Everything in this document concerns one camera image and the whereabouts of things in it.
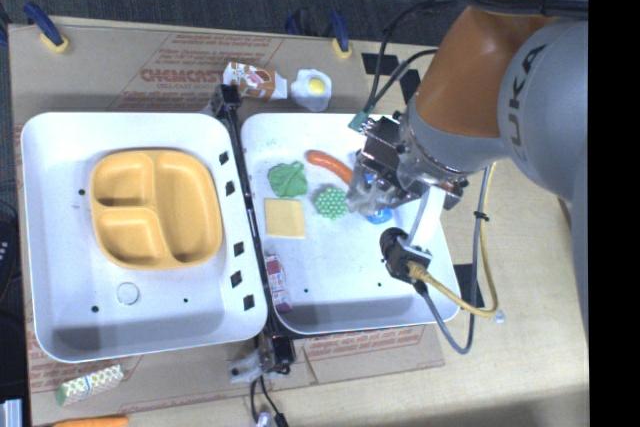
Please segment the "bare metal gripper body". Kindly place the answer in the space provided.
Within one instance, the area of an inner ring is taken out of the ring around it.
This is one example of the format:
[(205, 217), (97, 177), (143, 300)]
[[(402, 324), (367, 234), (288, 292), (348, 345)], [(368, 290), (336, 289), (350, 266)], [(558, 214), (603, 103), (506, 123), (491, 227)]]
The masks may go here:
[(447, 210), (461, 200), (463, 189), (468, 185), (466, 176), (425, 153), (407, 121), (369, 118), (361, 125), (360, 132), (365, 141), (356, 153), (354, 166), (361, 165), (370, 175), (373, 196), (376, 185), (380, 184), (404, 189), (406, 203), (421, 199), (432, 187), (444, 190)]

